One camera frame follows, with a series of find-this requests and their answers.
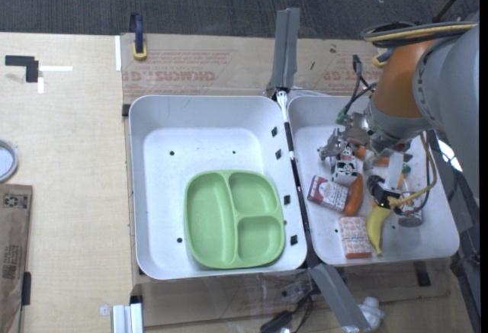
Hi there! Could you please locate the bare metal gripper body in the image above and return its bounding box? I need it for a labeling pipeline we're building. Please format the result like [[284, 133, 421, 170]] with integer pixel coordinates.
[[342, 112, 413, 164]]

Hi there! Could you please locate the orange carrot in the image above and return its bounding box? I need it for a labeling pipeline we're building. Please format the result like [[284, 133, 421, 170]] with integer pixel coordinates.
[[354, 146, 413, 174]]

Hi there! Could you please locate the black and white cow carton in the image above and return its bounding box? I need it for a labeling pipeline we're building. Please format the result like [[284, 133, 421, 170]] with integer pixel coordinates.
[[330, 147, 359, 187]]

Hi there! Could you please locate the orange sausage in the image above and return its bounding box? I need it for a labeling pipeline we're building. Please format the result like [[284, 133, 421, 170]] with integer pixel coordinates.
[[343, 172, 364, 216]]

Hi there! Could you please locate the thin black and white rod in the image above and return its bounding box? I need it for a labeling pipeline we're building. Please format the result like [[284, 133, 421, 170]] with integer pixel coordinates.
[[274, 89, 312, 249]]

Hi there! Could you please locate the red and white carton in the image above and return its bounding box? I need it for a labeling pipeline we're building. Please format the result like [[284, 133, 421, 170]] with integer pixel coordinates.
[[306, 175, 351, 213]]

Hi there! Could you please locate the yellow banana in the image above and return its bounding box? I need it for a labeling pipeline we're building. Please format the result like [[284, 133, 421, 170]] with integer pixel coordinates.
[[365, 203, 393, 257]]

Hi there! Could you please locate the small silver can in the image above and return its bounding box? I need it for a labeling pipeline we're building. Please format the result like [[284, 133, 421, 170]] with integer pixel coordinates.
[[397, 192, 425, 228]]

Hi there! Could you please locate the orange patterned packet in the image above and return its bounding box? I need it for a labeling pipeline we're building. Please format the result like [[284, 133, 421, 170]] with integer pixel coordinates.
[[338, 215, 373, 260]]

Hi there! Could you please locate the white plastic tray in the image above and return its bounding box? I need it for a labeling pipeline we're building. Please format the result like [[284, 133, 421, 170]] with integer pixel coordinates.
[[128, 94, 309, 281], [286, 94, 461, 268]]

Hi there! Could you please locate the green divided plate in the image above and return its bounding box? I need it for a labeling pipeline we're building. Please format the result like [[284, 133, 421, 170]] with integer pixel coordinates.
[[184, 169, 287, 270]]

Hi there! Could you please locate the white crumpled paper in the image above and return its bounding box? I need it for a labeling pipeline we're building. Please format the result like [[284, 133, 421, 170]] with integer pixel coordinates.
[[357, 296, 385, 329]]

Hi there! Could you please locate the brown cardboard board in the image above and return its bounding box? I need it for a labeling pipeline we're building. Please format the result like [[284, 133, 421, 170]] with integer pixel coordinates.
[[120, 33, 463, 328]]

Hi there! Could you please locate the brown paper bag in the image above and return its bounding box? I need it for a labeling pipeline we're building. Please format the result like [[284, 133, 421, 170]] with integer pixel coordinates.
[[0, 183, 34, 333]]

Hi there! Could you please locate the black cylinder on white bracket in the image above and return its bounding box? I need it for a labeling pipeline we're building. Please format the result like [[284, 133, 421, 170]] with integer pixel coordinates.
[[366, 151, 406, 209]]

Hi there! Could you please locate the clear round ring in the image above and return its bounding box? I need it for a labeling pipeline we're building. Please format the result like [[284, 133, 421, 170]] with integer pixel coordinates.
[[0, 139, 20, 184]]

